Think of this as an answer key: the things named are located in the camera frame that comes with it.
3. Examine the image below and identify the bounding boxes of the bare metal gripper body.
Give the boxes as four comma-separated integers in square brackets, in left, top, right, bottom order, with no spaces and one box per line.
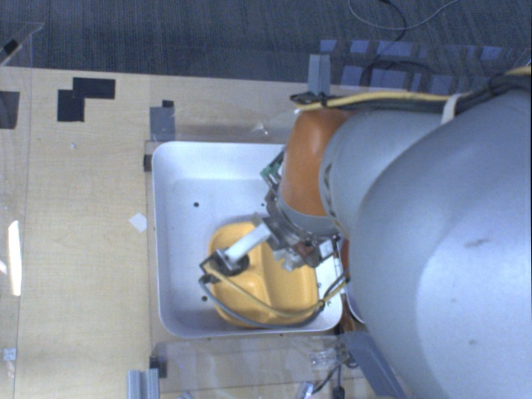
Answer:
[263,188,341,268]

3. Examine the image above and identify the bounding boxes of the yellow divided plate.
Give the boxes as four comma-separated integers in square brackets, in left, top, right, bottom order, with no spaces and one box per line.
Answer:
[207,221,322,329]

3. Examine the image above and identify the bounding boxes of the white plastic tray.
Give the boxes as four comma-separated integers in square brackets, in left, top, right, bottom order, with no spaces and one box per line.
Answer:
[150,140,344,340]

